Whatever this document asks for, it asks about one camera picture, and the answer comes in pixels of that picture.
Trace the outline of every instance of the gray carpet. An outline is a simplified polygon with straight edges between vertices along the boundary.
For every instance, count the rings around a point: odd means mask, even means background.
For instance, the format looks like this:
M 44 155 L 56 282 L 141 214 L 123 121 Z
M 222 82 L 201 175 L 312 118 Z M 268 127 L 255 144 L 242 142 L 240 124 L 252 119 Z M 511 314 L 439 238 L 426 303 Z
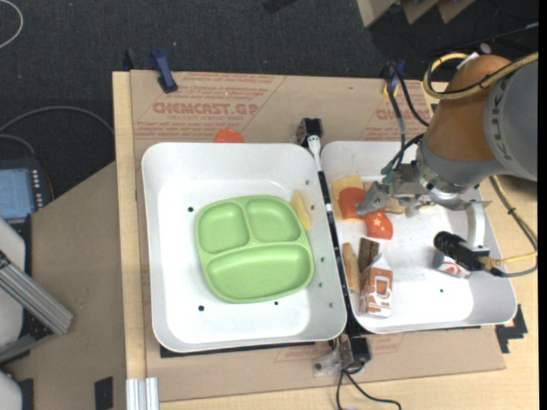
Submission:
M 538 21 L 538 0 L 478 0 L 448 24 L 438 11 L 410 25 L 400 7 L 371 27 L 356 0 L 9 0 L 25 17 L 0 49 L 0 125 L 35 108 L 71 105 L 112 122 L 111 72 L 131 48 L 138 64 L 158 47 L 173 70 L 378 77 L 404 60 L 420 78 L 436 50 Z M 277 2 L 272 10 L 268 4 Z M 0 43 L 18 18 L 0 4 Z M 490 42 L 509 59 L 538 49 L 538 29 Z M 69 112 L 33 116 L 9 128 L 37 150 L 57 195 L 114 159 L 104 126 Z M 0 140 L 0 157 L 24 156 Z

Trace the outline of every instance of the white tray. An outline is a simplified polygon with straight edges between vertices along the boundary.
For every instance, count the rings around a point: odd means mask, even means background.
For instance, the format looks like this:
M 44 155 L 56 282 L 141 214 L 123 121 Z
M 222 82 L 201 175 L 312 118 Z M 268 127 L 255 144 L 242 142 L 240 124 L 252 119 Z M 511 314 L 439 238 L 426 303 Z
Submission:
M 381 179 L 379 172 L 399 151 L 400 143 L 333 142 L 321 152 L 327 181 L 360 175 L 363 181 Z M 407 150 L 405 161 L 415 157 L 415 149 Z M 477 190 L 464 195 L 465 200 L 481 200 Z M 433 239 L 439 231 L 449 231 L 467 238 L 468 220 L 465 211 L 449 211 L 437 206 L 409 218 L 404 214 L 388 214 L 393 224 L 391 240 L 378 240 L 380 252 L 393 270 L 391 317 L 359 315 L 358 295 L 351 294 L 351 306 L 359 324 L 374 333 L 418 331 L 472 325 L 500 324 L 510 321 L 516 313 L 515 293 L 507 278 L 487 272 L 473 272 L 469 279 L 460 279 L 433 268 L 436 249 Z M 340 244 L 349 242 L 355 252 L 365 235 L 364 224 L 337 221 Z M 486 218 L 484 245 L 491 256 L 500 256 L 491 224 Z
M 142 161 L 152 322 L 174 352 L 330 340 L 346 309 L 321 186 L 310 153 L 295 144 L 159 143 Z M 298 190 L 312 222 L 309 285 L 270 302 L 233 304 L 207 286 L 194 238 L 204 206 L 237 196 L 290 201 Z

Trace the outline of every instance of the black clip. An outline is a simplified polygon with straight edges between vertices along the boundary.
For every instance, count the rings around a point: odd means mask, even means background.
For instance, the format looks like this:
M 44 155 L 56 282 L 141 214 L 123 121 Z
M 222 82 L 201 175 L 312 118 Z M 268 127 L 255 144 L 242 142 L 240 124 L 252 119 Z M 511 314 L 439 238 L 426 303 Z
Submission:
M 178 86 L 173 79 L 171 70 L 169 69 L 168 58 L 160 49 L 152 49 L 150 52 L 150 64 L 160 77 L 157 79 L 158 83 L 166 93 L 177 91 Z
M 140 66 L 137 64 L 137 55 L 135 54 L 135 51 L 133 49 L 126 50 L 123 56 L 123 61 L 121 62 L 121 66 L 126 72 L 140 68 Z
M 317 135 L 319 138 L 323 136 L 323 125 L 321 124 L 321 119 L 305 118 L 300 120 L 295 136 L 297 144 L 307 148 L 308 137 L 311 135 Z

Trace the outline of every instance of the blue clamp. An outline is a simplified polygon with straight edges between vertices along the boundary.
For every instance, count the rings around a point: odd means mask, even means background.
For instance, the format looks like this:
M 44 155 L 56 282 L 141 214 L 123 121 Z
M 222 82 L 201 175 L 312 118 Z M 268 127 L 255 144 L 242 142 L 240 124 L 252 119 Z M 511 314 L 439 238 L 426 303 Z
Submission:
M 396 63 L 390 63 L 384 69 L 383 78 L 385 80 L 387 90 L 392 93 L 396 92 L 397 86 L 399 85 L 399 78 L 397 74 L 402 74 L 404 70 L 404 61 L 399 60 Z
M 160 49 L 152 49 L 150 52 L 150 64 L 157 72 L 159 72 L 160 77 L 157 79 L 163 91 L 173 92 L 178 90 L 178 86 L 173 79 L 171 70 L 169 69 L 168 58 Z

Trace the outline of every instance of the green divided plate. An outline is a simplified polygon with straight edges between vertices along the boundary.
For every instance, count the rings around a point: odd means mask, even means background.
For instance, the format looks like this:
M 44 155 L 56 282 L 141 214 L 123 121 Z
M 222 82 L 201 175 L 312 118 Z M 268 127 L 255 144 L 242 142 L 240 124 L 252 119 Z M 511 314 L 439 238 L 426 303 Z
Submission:
M 308 285 L 314 261 L 292 206 L 274 196 L 211 203 L 197 215 L 197 252 L 210 289 L 229 302 L 261 302 Z

